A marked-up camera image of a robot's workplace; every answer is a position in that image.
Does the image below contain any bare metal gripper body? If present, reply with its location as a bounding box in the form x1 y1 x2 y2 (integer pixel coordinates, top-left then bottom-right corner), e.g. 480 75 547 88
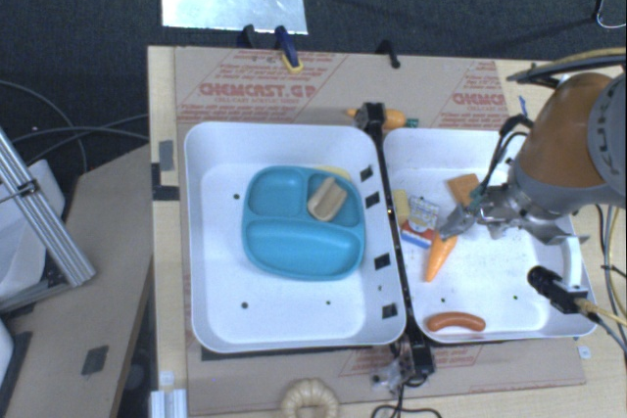
467 186 559 241

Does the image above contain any orange carrot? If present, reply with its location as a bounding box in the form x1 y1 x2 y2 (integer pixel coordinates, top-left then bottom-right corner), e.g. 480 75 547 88
346 108 420 130
423 232 459 284

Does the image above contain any white blue red packet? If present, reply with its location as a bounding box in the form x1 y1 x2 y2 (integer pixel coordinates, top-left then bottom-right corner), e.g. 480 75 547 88
400 195 441 251

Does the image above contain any yellow cheese wedge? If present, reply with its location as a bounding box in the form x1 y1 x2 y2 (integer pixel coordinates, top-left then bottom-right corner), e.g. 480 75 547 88
391 189 411 224

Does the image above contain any thin black rod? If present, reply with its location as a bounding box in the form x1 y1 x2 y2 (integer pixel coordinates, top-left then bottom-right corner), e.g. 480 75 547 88
367 121 426 351

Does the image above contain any white plastic tray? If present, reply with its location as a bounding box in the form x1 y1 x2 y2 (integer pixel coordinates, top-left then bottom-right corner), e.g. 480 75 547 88
381 126 599 345
183 120 409 353

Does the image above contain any orange sausage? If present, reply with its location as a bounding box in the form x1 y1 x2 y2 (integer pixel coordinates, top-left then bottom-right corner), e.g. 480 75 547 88
425 311 487 335

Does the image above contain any yellow flat toy food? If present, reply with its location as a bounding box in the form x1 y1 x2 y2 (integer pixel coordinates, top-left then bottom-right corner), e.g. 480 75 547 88
313 164 353 183

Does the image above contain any beige hot dog bun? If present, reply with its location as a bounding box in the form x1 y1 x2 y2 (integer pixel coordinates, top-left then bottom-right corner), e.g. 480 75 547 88
307 176 349 222

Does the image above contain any blue divided plate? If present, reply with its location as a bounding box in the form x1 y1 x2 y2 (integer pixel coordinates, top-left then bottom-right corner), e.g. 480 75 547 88
241 164 367 281

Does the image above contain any brown cardboard board red print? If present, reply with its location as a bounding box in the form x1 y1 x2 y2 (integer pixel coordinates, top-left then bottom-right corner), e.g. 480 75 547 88
173 46 588 413

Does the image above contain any beige doughnut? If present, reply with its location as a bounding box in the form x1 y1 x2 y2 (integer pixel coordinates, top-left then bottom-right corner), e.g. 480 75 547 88
279 378 340 418

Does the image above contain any black cylinder on white bracket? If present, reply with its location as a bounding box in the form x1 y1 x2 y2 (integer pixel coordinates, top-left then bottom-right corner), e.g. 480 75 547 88
527 230 592 315

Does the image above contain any black block with wires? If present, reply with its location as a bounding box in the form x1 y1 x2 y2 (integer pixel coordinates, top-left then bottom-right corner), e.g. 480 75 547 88
407 341 437 379
359 101 389 129

